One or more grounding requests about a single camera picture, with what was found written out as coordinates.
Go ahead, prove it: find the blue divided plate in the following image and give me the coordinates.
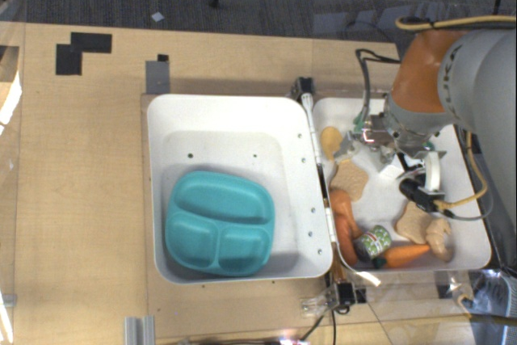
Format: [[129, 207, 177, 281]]
[[164, 170, 276, 278]]

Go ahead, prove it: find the beige lumpy toy food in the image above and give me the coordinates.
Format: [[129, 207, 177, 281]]
[[424, 217, 454, 263]]

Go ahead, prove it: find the orange carrot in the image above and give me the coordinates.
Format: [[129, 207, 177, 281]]
[[372, 243, 431, 270]]

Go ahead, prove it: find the beige bread slice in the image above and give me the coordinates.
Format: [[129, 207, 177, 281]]
[[394, 200, 436, 246]]

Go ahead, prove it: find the green and white can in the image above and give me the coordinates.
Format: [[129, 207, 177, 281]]
[[354, 225, 393, 261]]

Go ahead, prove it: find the black block with thin wires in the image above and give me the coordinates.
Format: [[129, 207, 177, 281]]
[[337, 282, 357, 314], [293, 77, 314, 97]]

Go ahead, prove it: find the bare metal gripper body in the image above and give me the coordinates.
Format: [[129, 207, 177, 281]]
[[355, 112, 432, 159]]

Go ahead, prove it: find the orange sausage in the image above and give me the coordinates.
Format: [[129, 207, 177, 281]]
[[330, 189, 364, 267]]

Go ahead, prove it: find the brown bread slice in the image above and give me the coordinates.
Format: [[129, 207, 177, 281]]
[[330, 159, 370, 204]]

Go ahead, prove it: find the white plastic tray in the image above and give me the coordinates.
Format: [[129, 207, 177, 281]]
[[146, 94, 334, 286], [313, 97, 494, 274]]

